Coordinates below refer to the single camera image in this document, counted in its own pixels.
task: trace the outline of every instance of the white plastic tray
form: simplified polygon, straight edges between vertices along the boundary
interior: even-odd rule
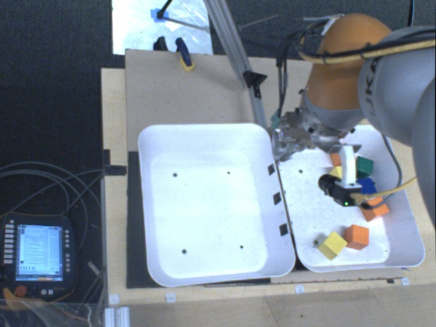
[[[378,191],[395,187],[398,174],[378,131],[370,125],[357,126],[344,141],[361,144],[358,155],[374,161],[371,178]],[[332,168],[330,156],[319,149],[296,153],[279,166],[301,262],[315,272],[419,265],[424,245],[405,191],[388,201],[387,215],[367,222],[358,207],[342,207],[318,187],[319,177]],[[346,247],[331,261],[318,251],[316,241],[321,243],[332,231],[343,236],[352,224],[369,228],[368,247],[360,251]]]
[[[294,247],[283,234],[289,226],[284,202],[275,204],[281,189],[277,171],[268,171],[276,166],[264,129],[155,125],[140,134],[139,153],[147,264],[158,284],[291,271]]]

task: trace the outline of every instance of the black clamp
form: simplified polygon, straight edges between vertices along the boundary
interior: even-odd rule
[[[268,76],[264,74],[255,73],[250,70],[245,71],[243,76],[247,86],[249,88],[253,87],[254,97],[259,99],[262,98],[262,96],[260,95],[260,84],[262,84]]]

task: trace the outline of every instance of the cube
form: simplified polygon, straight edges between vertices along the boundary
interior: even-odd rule
[[[345,231],[347,247],[361,250],[369,245],[369,229],[359,225],[351,225]]]
[[[337,232],[332,232],[322,244],[318,246],[319,251],[329,260],[333,260],[347,245],[347,242]]]
[[[356,161],[357,178],[367,178],[373,173],[373,160],[358,156]]]
[[[332,163],[333,163],[334,167],[342,166],[341,157],[339,156],[338,153],[331,153],[330,154],[330,158],[332,160]]]
[[[377,193],[377,190],[374,186],[374,182],[371,178],[362,178],[362,179],[358,179],[357,183],[359,183],[360,185],[362,185],[362,190],[360,191],[361,193]]]
[[[332,176],[338,177],[339,179],[342,179],[342,166],[336,166],[333,168],[330,173]]]
[[[379,204],[382,202],[382,198],[373,198],[369,201],[367,201],[367,204],[371,206],[375,206],[376,204]],[[380,207],[374,208],[373,210],[367,210],[364,208],[360,209],[367,221],[372,221],[374,218],[380,217],[382,215],[385,215],[386,213],[389,213],[389,208],[386,204],[382,204]]]

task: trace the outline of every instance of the red button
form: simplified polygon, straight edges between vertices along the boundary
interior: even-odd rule
[[[18,285],[15,288],[14,295],[15,297],[22,298],[27,294],[27,287],[24,285]]]

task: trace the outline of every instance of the orange block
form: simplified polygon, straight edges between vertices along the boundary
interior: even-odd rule
[[[341,158],[338,153],[331,153],[330,158],[332,159],[332,163],[334,167],[342,166]]]
[[[373,198],[369,200],[367,203],[371,206],[375,206],[376,204],[379,204],[382,202],[382,198]],[[366,210],[364,208],[360,209],[367,221],[372,221],[376,217],[380,217],[382,215],[385,215],[386,213],[389,213],[389,208],[386,206],[386,204],[381,205],[380,207],[374,208],[372,210]]]
[[[369,245],[369,229],[359,225],[352,225],[345,231],[345,241],[347,247],[352,249],[362,249]]]

